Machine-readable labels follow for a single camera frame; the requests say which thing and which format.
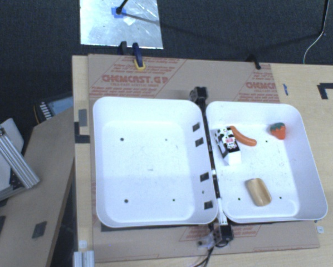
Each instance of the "metal plate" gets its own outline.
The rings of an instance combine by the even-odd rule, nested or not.
[[[80,0],[81,44],[163,49],[156,0],[129,0],[122,15],[112,9],[123,0]]]

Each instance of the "wire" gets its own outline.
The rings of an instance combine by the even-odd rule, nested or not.
[[[211,249],[209,250],[209,253],[207,254],[207,256],[206,256],[206,258],[205,258],[204,260],[202,260],[199,264],[194,265],[193,267],[200,267],[200,266],[202,266],[203,264],[204,264],[203,267],[206,267],[207,264],[209,263],[209,260],[210,260],[211,253],[212,253],[213,249],[214,249],[214,248],[211,248]]]
[[[34,111],[34,116],[35,116],[35,120],[37,121],[38,125],[40,124],[39,120],[38,120],[38,115],[37,115],[37,111],[35,109],[35,106],[33,106],[33,111]]]
[[[228,242],[226,241],[226,243],[224,243],[222,245],[219,243],[219,244],[216,244],[215,246],[218,247],[218,248],[223,248],[223,247],[225,247],[227,245],[228,245]]]
[[[322,32],[320,33],[320,35],[317,37],[317,39],[315,40],[315,42],[313,42],[305,51],[304,56],[302,58],[302,63],[305,64],[305,59],[306,59],[306,55],[308,53],[308,51],[310,50],[310,48],[312,48],[312,46],[317,43],[319,41],[319,39],[324,35],[325,33],[325,25],[326,25],[326,19],[327,19],[327,13],[329,11],[329,4],[330,4],[330,0],[327,0],[327,5],[326,5],[326,12],[325,12],[325,17],[324,17],[324,24],[322,26]]]

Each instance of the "white plastic tray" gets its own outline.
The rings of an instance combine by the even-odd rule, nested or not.
[[[183,100],[104,97],[93,108],[96,207],[107,226],[205,224],[218,207],[200,109]],[[239,144],[240,164],[213,156],[222,209],[237,223],[316,220],[327,203],[299,112],[290,105],[212,102],[209,130],[233,125],[257,140]],[[286,138],[269,127],[286,125]],[[260,178],[272,201],[257,206],[247,181]]]
[[[241,143],[242,163],[229,166],[214,141],[213,156],[223,211],[237,223],[316,220],[327,213],[327,203],[300,113],[286,104],[212,102],[207,107],[210,130],[233,125],[257,140],[254,147]],[[286,125],[286,138],[279,140],[269,128]],[[272,201],[256,206],[246,182],[261,178]]]
[[[118,228],[214,220],[217,201],[197,105],[104,97],[94,104],[93,119],[96,207],[103,224]]]

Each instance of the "white cable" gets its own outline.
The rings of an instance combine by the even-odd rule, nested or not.
[[[327,6],[326,6],[326,13],[325,13],[325,18],[324,18],[324,27],[323,27],[323,31],[320,33],[320,35],[317,37],[317,39],[315,40],[315,42],[313,42],[308,48],[307,50],[305,51],[304,53],[304,56],[303,56],[303,59],[302,59],[302,63],[305,64],[305,58],[306,58],[306,55],[307,55],[307,52],[310,50],[310,48],[319,41],[319,39],[324,35],[325,33],[325,25],[326,25],[326,19],[327,19],[327,13],[329,11],[329,4],[330,4],[330,0],[327,1]]]

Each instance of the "wooden board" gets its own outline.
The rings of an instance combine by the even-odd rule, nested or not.
[[[0,216],[6,216],[0,267],[50,266],[73,176],[72,121],[69,109],[33,130],[25,159],[41,181],[0,207]],[[32,238],[36,225],[44,222],[43,235]]]
[[[327,90],[329,99],[323,100],[319,94],[319,83],[333,82],[333,66],[303,66],[303,65],[271,65],[275,83],[277,85],[280,101],[295,106],[301,113],[309,142],[314,154],[315,162],[325,190],[329,204],[329,213],[316,225],[324,228],[324,233],[319,235],[320,248],[307,250],[274,251],[271,253],[228,254],[213,256],[210,266],[333,266],[333,90]],[[86,80],[87,57],[74,57],[74,94],[77,98],[75,108],[75,121],[78,120],[78,110],[88,108]],[[89,134],[89,127],[84,127],[85,134]],[[86,144],[76,147],[83,149]],[[80,187],[77,201],[78,210],[78,239],[87,242],[87,248],[80,251],[91,250],[91,187],[87,175],[87,149],[79,154],[77,162],[81,163],[82,170],[76,170],[77,187]],[[175,258],[157,260],[124,261],[116,263],[99,263],[98,267],[113,266],[192,266],[201,258]]]

